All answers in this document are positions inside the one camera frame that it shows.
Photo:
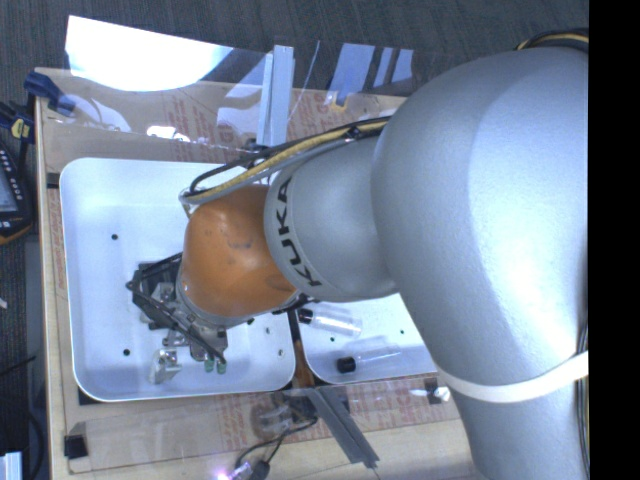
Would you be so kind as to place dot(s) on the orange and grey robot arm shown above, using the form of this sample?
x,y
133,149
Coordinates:
x,y
450,218

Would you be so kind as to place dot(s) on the white plastic tray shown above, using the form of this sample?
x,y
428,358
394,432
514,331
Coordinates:
x,y
120,288
385,368

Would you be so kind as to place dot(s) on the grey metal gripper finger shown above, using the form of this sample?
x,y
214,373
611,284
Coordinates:
x,y
162,366

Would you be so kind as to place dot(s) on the clear plastic bottle black cap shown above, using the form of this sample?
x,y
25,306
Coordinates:
x,y
370,357
332,321

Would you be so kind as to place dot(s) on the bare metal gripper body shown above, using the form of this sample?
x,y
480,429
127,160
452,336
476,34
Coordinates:
x,y
207,340

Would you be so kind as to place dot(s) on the black cylinder on white bracket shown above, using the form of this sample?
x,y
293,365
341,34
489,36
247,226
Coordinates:
x,y
141,288

